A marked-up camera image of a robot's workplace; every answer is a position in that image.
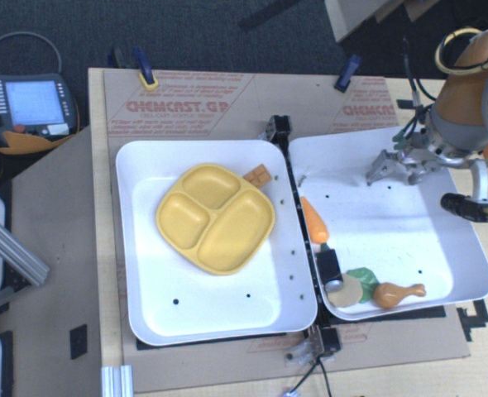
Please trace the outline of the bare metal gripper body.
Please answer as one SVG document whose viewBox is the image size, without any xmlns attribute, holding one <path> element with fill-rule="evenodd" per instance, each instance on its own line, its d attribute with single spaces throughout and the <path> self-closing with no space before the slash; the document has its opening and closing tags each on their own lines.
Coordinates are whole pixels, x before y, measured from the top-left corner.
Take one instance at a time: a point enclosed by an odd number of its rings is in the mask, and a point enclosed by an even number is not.
<svg viewBox="0 0 488 397">
<path fill-rule="evenodd" d="M 441 167 L 462 168 L 472 155 L 483 150 L 483 139 L 478 136 L 447 137 L 439 132 L 399 132 L 394 144 L 396 160 L 416 174 Z"/>
</svg>

